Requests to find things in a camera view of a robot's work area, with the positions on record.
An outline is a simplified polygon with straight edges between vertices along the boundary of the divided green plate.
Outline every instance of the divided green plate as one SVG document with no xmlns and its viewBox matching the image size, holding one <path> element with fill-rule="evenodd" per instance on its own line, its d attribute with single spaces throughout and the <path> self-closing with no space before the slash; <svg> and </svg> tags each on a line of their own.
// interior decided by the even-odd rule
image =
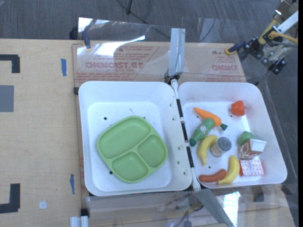
<svg viewBox="0 0 303 227">
<path fill-rule="evenodd" d="M 109 169 L 122 181 L 136 183 L 155 172 L 167 159 L 167 147 L 142 117 L 129 116 L 111 125 L 97 140 Z"/>
</svg>

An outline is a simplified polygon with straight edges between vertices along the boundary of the red tomato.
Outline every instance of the red tomato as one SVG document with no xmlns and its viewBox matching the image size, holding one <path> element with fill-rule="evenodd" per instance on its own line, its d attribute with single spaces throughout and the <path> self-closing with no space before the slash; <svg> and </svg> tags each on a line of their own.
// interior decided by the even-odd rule
<svg viewBox="0 0 303 227">
<path fill-rule="evenodd" d="M 239 100 L 232 104 L 232 114 L 236 116 L 243 116 L 245 114 L 245 107 L 243 101 Z"/>
</svg>

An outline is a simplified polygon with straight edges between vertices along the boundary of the gray floor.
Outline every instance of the gray floor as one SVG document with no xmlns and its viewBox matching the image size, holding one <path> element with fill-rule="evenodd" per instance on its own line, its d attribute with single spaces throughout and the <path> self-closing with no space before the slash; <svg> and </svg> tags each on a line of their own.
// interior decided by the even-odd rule
<svg viewBox="0 0 303 227">
<path fill-rule="evenodd" d="M 66 39 L 77 26 L 79 17 L 113 21 L 185 27 L 186 41 L 238 43 L 259 36 L 271 22 L 277 0 L 133 0 L 131 13 L 126 14 L 129 0 L 0 0 L 0 38 Z M 204 27 L 196 23 L 203 19 Z M 277 118 L 274 124 L 279 143 L 284 148 L 289 167 L 286 180 L 288 199 L 298 225 L 298 52 L 285 59 L 287 65 L 279 74 L 267 78 Z M 252 77 L 266 69 L 255 58 L 242 62 Z"/>
</svg>

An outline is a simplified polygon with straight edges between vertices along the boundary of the orange carrot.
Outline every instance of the orange carrot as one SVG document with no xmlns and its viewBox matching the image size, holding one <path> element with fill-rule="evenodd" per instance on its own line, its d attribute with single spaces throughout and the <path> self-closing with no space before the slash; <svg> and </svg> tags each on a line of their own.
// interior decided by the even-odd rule
<svg viewBox="0 0 303 227">
<path fill-rule="evenodd" d="M 221 126 L 221 128 L 222 128 L 223 130 L 225 130 L 225 129 L 227 128 L 227 125 L 222 124 L 221 119 L 220 119 L 217 115 L 215 115 L 215 114 L 213 114 L 213 113 L 211 113 L 211 112 L 208 112 L 208 111 L 206 111 L 206 110 L 203 110 L 203 109 L 201 109 L 201 108 L 197 108 L 197 107 L 194 107 L 194 110 L 195 110 L 195 112 L 196 112 L 198 115 L 200 115 L 203 119 L 211 118 L 211 119 L 214 121 L 214 125 L 215 125 L 215 126 Z"/>
</svg>

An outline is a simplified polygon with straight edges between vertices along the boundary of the banana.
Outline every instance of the banana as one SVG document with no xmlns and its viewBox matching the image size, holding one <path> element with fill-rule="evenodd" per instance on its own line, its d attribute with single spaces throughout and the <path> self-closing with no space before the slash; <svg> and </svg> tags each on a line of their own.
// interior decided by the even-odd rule
<svg viewBox="0 0 303 227">
<path fill-rule="evenodd" d="M 231 183 L 240 172 L 240 162 L 234 155 L 229 158 L 229 168 L 226 176 L 217 181 L 218 184 Z"/>
<path fill-rule="evenodd" d="M 199 148 L 198 148 L 198 155 L 200 156 L 203 165 L 206 165 L 206 155 L 207 155 L 208 148 L 212 144 L 214 144 L 217 139 L 218 139 L 218 136 L 211 134 L 211 135 L 206 136 L 200 142 Z"/>
</svg>

